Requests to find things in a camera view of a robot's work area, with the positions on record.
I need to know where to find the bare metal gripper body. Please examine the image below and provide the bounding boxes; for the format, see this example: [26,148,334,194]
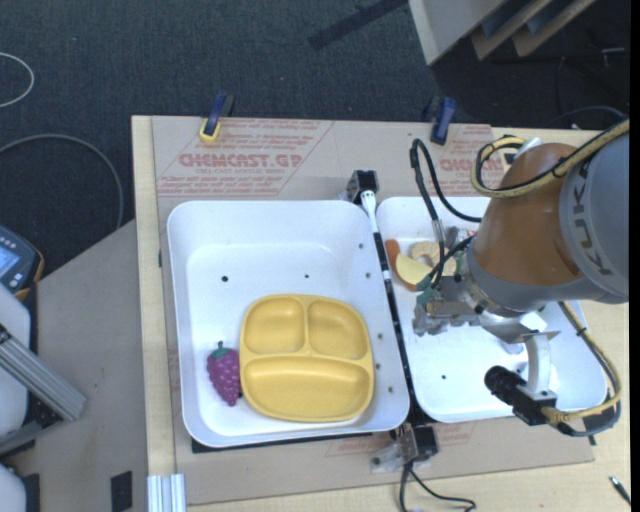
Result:
[425,276,534,346]

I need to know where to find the white plastic tray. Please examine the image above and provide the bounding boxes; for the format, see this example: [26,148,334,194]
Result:
[374,195,609,425]
[166,199,412,449]

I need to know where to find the thin black and white rod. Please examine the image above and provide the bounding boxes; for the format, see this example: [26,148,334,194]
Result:
[360,190,419,427]

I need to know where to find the grey and red packet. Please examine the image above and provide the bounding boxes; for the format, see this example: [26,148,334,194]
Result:
[444,225,477,247]

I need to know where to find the yellow divided plate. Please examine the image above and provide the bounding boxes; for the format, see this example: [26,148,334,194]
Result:
[238,293,376,424]

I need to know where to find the purple grapes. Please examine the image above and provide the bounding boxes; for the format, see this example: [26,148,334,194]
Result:
[205,340,243,408]

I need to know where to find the brown cardboard board, red print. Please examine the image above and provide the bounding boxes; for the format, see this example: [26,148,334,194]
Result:
[151,115,597,506]

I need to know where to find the black pen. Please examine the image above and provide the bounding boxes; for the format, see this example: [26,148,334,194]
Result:
[608,475,632,505]

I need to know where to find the beige ring biscuit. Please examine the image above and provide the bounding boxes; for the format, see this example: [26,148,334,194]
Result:
[408,240,459,277]

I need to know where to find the black block with thin wires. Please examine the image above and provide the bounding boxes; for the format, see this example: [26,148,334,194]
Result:
[346,169,380,200]
[369,423,441,474]

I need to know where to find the black cylinder on white bracket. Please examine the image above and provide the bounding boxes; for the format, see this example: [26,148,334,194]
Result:
[483,312,562,428]

